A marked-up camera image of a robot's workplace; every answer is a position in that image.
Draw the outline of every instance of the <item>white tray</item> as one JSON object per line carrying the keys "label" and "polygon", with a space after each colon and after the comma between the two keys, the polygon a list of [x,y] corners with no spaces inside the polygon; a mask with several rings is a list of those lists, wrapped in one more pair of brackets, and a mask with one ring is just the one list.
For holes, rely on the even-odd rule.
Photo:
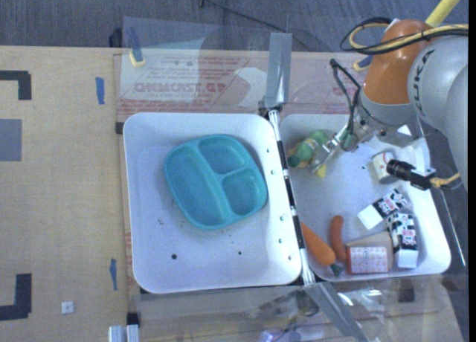
{"label": "white tray", "polygon": [[[348,115],[337,114],[291,114],[280,124],[280,133],[285,149],[291,149],[316,129],[339,131],[347,122]],[[311,174],[307,169],[289,169],[293,192],[300,220],[306,223],[324,241],[329,242],[329,224],[334,215],[344,217],[344,242],[385,230],[385,223],[367,230],[357,217],[366,206],[399,188],[411,201],[416,219],[417,241],[419,243],[418,266],[415,269],[393,268],[387,274],[341,273],[336,279],[329,267],[323,267],[310,258],[311,269],[321,278],[329,281],[351,281],[402,277],[423,274],[439,274],[451,262],[451,254],[429,190],[421,191],[408,182],[380,184],[371,165],[371,158],[383,150],[392,150],[397,159],[421,167],[429,161],[425,141],[397,148],[371,139],[355,152],[339,151],[327,164],[324,179]]]}
{"label": "white tray", "polygon": [[[166,154],[212,134],[240,140],[265,177],[265,207],[219,230],[188,222],[166,184]],[[132,268],[151,293],[285,285],[301,260],[271,124],[253,114],[139,113],[125,123]]]}

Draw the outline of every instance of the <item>toy sausage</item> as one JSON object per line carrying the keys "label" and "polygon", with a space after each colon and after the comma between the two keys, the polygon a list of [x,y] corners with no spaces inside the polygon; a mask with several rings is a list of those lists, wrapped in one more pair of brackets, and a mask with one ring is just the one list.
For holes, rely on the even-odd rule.
{"label": "toy sausage", "polygon": [[330,245],[332,250],[335,253],[337,260],[342,262],[347,261],[347,249],[345,248],[344,243],[342,242],[342,228],[344,226],[344,218],[340,215],[336,215],[332,218],[330,222],[329,235],[330,235]]}

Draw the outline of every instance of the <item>yellow pole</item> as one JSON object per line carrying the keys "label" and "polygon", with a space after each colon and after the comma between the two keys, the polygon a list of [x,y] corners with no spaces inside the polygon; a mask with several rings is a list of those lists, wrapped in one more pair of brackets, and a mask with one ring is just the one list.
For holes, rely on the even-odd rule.
{"label": "yellow pole", "polygon": [[458,2],[459,0],[441,0],[427,18],[426,23],[433,27],[439,26]]}

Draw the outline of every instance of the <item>toy food package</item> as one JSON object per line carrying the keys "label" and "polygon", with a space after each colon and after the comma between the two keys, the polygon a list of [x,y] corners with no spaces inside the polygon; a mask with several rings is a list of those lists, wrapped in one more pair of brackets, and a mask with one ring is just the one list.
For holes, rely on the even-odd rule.
{"label": "toy food package", "polygon": [[370,236],[366,236],[362,239],[353,240],[352,242],[347,242],[346,247],[373,247],[375,245],[382,246],[387,250],[387,266],[388,268],[393,267],[393,246],[390,234],[388,231],[382,231],[380,233],[375,233]]}
{"label": "toy food package", "polygon": [[401,210],[408,204],[407,199],[397,189],[369,204],[357,214],[362,224],[369,230],[383,222],[391,213]]}
{"label": "toy food package", "polygon": [[388,272],[387,248],[349,247],[349,264],[347,269],[351,274],[377,274]]}
{"label": "toy food package", "polygon": [[393,246],[393,257],[399,268],[416,268],[418,264],[417,232],[414,216],[393,213],[387,217],[387,230]]}

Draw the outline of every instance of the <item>blue divided plate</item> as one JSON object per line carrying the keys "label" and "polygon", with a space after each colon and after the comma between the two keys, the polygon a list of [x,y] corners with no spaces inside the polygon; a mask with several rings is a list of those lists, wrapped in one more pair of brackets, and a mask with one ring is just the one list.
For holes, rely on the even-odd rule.
{"label": "blue divided plate", "polygon": [[172,149],[164,161],[170,192],[188,220],[214,230],[256,213],[268,190],[248,150],[228,135],[209,135]]}

